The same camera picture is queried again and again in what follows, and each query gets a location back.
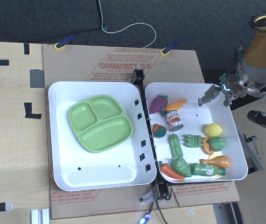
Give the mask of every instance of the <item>hole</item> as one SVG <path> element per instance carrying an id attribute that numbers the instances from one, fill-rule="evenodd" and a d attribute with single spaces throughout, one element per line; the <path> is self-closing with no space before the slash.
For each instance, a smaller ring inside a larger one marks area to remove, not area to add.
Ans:
<path id="1" fill-rule="evenodd" d="M 147 165 L 145 166 L 145 170 L 148 171 L 148 170 L 150 170 L 150 169 L 151 169 L 151 165 L 150 165 L 150 164 L 147 164 Z"/>
<path id="2" fill-rule="evenodd" d="M 142 161 L 143 159 L 145 159 L 145 155 L 144 155 L 144 154 L 141 154 L 141 155 L 139 156 L 139 158 L 140 158 L 140 161 Z"/>

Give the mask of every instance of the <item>tin can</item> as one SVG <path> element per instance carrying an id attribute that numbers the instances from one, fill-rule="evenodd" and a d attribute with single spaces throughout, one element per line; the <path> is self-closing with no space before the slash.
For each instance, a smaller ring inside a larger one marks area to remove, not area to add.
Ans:
<path id="1" fill-rule="evenodd" d="M 165 111 L 161 114 L 164 115 L 170 131 L 174 132 L 184 127 L 180 116 L 176 110 L 172 110 L 169 112 Z"/>

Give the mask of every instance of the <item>toy lemon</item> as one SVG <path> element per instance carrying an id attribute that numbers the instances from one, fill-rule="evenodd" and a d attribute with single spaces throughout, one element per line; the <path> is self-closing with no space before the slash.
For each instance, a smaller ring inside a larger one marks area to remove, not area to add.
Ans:
<path id="1" fill-rule="evenodd" d="M 218 137 L 222 133 L 222 127 L 216 123 L 209 124 L 204 132 L 210 137 Z"/>

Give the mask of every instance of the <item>white cable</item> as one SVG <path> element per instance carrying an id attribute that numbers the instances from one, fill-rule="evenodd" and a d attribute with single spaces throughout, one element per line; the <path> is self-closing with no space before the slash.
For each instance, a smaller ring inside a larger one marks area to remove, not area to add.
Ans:
<path id="1" fill-rule="evenodd" d="M 104 21 L 103 21 L 103 15 L 102 15 L 102 10 L 101 10 L 101 1 L 98 0 L 98 2 L 99 2 L 100 14 L 101 14 L 101 29 L 102 29 L 102 31 L 103 31 L 104 33 L 107 33 L 107 34 L 115 34 L 115 33 L 122 32 L 122 31 L 124 31 L 125 29 L 128 29 L 129 27 L 132 27 L 132 26 L 134 26 L 134 25 L 146 25 L 146 26 L 149 26 L 149 27 L 153 30 L 153 32 L 154 32 L 154 34 L 155 34 L 155 37 L 154 37 L 154 39 L 152 40 L 151 43 L 149 43 L 148 45 L 146 45 L 146 46 L 143 47 L 143 48 L 147 48 L 147 47 L 149 47 L 150 45 L 152 45 L 152 44 L 155 42 L 155 40 L 156 40 L 156 38 L 157 38 L 156 30 L 155 30 L 151 25 L 149 25 L 149 24 L 147 24 L 147 23 L 143 23 L 143 22 L 136 22 L 136 23 L 133 23 L 133 24 L 128 25 L 128 26 L 126 26 L 125 28 L 123 28 L 123 29 L 121 29 L 121 30 L 119 30 L 119 31 L 115 31 L 115 32 L 108 32 L 108 31 L 106 31 L 106 30 L 104 29 Z"/>

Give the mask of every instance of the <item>cardboard sheet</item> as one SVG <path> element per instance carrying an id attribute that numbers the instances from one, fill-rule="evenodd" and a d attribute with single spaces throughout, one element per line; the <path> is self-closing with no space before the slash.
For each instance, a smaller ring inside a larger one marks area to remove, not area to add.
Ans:
<path id="1" fill-rule="evenodd" d="M 46 120 L 50 166 L 51 218 L 83 217 L 109 213 L 148 210 L 138 196 L 151 185 L 66 192 L 53 178 L 48 88 L 58 81 L 129 81 L 134 69 L 143 69 L 144 86 L 151 82 L 204 83 L 196 52 L 171 50 L 166 57 L 159 49 L 67 45 L 55 51 L 43 45 Z M 196 206 L 239 200 L 234 182 L 199 183 L 173 186 L 173 197 L 161 208 Z"/>

